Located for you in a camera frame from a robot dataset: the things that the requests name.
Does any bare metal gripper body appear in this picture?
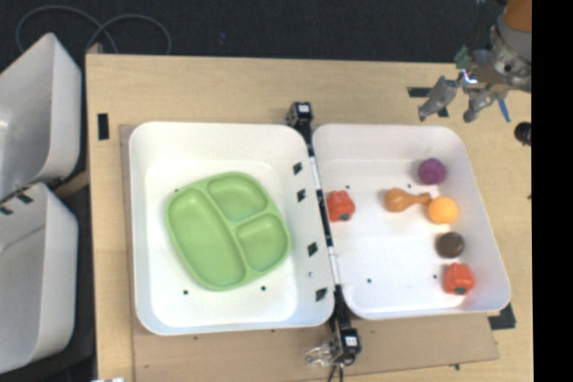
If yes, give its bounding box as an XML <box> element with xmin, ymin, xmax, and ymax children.
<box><xmin>460</xmin><ymin>48</ymin><xmax>533</xmax><ymax>99</ymax></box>

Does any green divided plate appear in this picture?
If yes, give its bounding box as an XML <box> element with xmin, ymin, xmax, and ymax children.
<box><xmin>163</xmin><ymin>170</ymin><xmax>294</xmax><ymax>293</ymax></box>

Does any brown doughnut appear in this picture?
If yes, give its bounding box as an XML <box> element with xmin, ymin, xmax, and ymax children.
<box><xmin>434</xmin><ymin>231</ymin><xmax>466</xmax><ymax>259</ymax></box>

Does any white plastic tray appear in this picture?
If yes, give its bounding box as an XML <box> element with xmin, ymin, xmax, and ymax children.
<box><xmin>128</xmin><ymin>121</ymin><xmax>337</xmax><ymax>336</ymax></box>
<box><xmin>311</xmin><ymin>123</ymin><xmax>513</xmax><ymax>321</ymax></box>

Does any purple round vegetable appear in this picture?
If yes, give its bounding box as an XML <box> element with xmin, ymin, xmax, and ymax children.
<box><xmin>416</xmin><ymin>157</ymin><xmax>448</xmax><ymax>186</ymax></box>

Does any thin black and white rod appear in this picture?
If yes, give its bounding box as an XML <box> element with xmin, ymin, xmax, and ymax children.
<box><xmin>302</xmin><ymin>123</ymin><xmax>353</xmax><ymax>330</ymax></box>

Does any orange ball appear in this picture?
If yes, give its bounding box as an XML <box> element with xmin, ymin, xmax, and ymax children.
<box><xmin>426</xmin><ymin>195</ymin><xmax>460</xmax><ymax>225</ymax></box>

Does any black cylinder on white bracket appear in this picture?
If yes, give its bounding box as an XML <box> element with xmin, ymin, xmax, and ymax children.
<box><xmin>513</xmin><ymin>122</ymin><xmax>533</xmax><ymax>147</ymax></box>

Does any red bell pepper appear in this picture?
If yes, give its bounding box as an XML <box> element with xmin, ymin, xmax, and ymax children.
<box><xmin>442</xmin><ymin>262</ymin><xmax>476</xmax><ymax>297</ymax></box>
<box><xmin>325</xmin><ymin>190</ymin><xmax>357</xmax><ymax>224</ymax></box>

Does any orange squash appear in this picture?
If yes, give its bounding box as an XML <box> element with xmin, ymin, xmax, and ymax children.
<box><xmin>383</xmin><ymin>187</ymin><xmax>433</xmax><ymax>214</ymax></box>

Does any black block with thin wires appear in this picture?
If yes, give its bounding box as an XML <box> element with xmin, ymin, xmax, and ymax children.
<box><xmin>329</xmin><ymin>325</ymin><xmax>363</xmax><ymax>367</ymax></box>
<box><xmin>285</xmin><ymin>100</ymin><xmax>315</xmax><ymax>127</ymax></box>

